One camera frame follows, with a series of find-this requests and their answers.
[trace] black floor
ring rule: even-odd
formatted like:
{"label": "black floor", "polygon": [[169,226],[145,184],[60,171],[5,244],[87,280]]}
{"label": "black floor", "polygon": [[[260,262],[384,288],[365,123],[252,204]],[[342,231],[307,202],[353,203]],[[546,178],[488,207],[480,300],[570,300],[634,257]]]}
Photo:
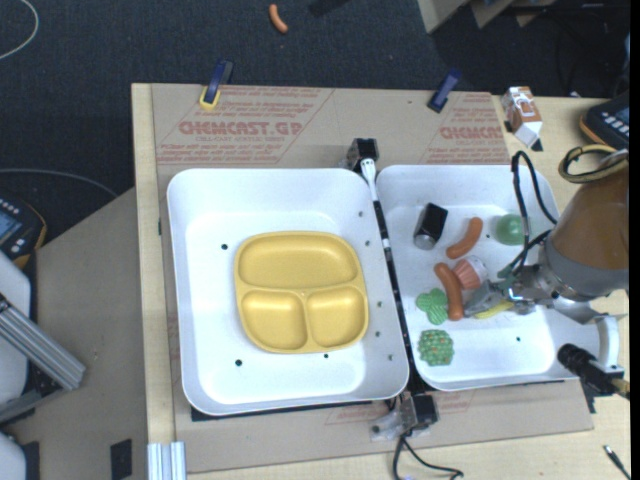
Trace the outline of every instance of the black floor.
{"label": "black floor", "polygon": [[[461,8],[428,35],[416,0],[28,0],[40,27],[0,59],[0,189],[30,202],[54,238],[133,186],[130,85],[208,82],[219,57],[233,83],[435,89],[450,67],[457,89],[610,97],[630,31],[630,0],[560,0],[521,28],[500,16],[478,29]],[[267,18],[279,4],[290,31]],[[584,7],[584,4],[605,7]],[[0,56],[28,37],[33,16],[0,0]]]}

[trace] table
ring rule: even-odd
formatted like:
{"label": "table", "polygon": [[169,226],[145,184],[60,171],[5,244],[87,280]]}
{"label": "table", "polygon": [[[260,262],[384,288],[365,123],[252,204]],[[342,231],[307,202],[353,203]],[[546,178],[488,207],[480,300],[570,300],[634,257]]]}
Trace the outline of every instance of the table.
{"label": "table", "polygon": [[[502,115],[499,98],[494,97],[498,115]],[[544,152],[535,153],[536,168],[548,179],[562,210],[575,186],[564,182],[557,164],[574,145],[584,143],[578,130],[578,117],[599,100],[536,98],[544,120]],[[140,284],[145,360],[147,436],[150,443],[169,443],[176,439],[169,368],[167,321],[165,317],[164,274],[161,239],[158,235],[159,199],[156,178],[153,104],[151,85],[132,87],[134,150],[136,164],[136,198],[140,254]],[[503,130],[509,152],[521,144]],[[628,299],[614,293],[593,304],[600,312],[627,313]],[[629,318],[620,322],[623,336],[620,364],[629,378]],[[598,399],[595,429],[569,435],[553,435],[491,443],[449,446],[424,452],[426,460],[451,465],[465,472],[467,478],[609,478],[616,474],[602,446],[609,444],[623,463],[630,464],[629,403],[620,397]],[[215,478],[385,478],[390,475],[391,456],[370,454],[268,467],[189,475],[198,480]],[[405,475],[425,476],[422,466],[403,455],[400,468]]]}

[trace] toy milk carton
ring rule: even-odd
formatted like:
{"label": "toy milk carton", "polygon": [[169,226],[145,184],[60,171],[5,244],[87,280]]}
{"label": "toy milk carton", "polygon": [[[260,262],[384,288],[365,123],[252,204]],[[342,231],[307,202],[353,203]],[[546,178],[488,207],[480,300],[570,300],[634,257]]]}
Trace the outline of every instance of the toy milk carton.
{"label": "toy milk carton", "polygon": [[512,133],[531,147],[540,138],[542,118],[529,87],[510,87],[502,96],[502,107]]}

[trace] blue clamp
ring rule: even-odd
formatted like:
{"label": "blue clamp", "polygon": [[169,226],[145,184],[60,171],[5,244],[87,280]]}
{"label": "blue clamp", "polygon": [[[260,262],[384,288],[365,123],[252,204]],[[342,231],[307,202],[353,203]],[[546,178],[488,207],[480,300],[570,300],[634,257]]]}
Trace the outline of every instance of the blue clamp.
{"label": "blue clamp", "polygon": [[233,62],[220,59],[213,71],[209,86],[205,87],[200,95],[200,107],[204,110],[213,110],[220,99],[221,85],[225,85],[231,79],[233,73]]}
{"label": "blue clamp", "polygon": [[431,110],[440,113],[447,103],[447,96],[453,90],[453,88],[458,83],[458,80],[462,77],[462,73],[456,68],[451,68],[449,73],[447,73],[446,78],[440,82],[440,87],[438,90],[431,96],[429,103],[427,103],[427,107]]}

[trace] toy sausage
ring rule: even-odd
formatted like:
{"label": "toy sausage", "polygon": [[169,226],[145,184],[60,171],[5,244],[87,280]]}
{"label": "toy sausage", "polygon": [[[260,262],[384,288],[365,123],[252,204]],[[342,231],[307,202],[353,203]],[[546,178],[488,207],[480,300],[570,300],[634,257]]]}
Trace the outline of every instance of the toy sausage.
{"label": "toy sausage", "polygon": [[278,6],[276,4],[271,4],[269,6],[269,18],[278,32],[281,34],[287,33],[289,27],[284,21],[282,21],[282,18],[280,18],[280,15],[278,14]]}
{"label": "toy sausage", "polygon": [[449,320],[460,320],[464,316],[460,281],[446,263],[437,263],[433,271],[447,292]]}
{"label": "toy sausage", "polygon": [[453,244],[447,248],[447,257],[455,260],[467,254],[473,246],[476,245],[476,242],[480,238],[480,233],[482,233],[483,222],[480,217],[473,217],[469,221],[469,225],[467,226],[467,231],[464,234],[462,240],[458,243]]}

